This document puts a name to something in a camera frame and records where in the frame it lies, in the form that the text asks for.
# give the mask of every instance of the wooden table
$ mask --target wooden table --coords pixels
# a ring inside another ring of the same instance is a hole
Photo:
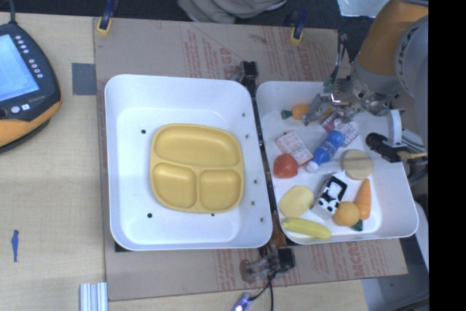
[[[0,310],[78,310],[79,285],[106,281],[94,95],[73,95],[72,63],[95,63],[92,18],[17,14],[50,59],[63,105],[0,154]],[[0,13],[0,24],[9,13]],[[17,261],[11,239],[19,232]],[[241,291],[109,302],[109,310],[230,310]],[[274,287],[274,310],[367,310],[360,280]],[[270,309],[269,292],[251,306]]]

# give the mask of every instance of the cardboard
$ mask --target cardboard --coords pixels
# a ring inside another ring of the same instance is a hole
[[[257,249],[130,252],[115,245],[109,229],[106,118],[103,90],[117,74],[229,79],[241,61],[256,61],[257,85],[269,80],[323,81],[333,70],[337,32],[304,29],[289,42],[291,28],[174,21],[113,19],[107,35],[95,30],[100,171],[106,281],[110,301],[260,288],[240,275],[242,260]],[[293,246],[296,266],[274,286],[363,279],[407,273],[398,239]]]

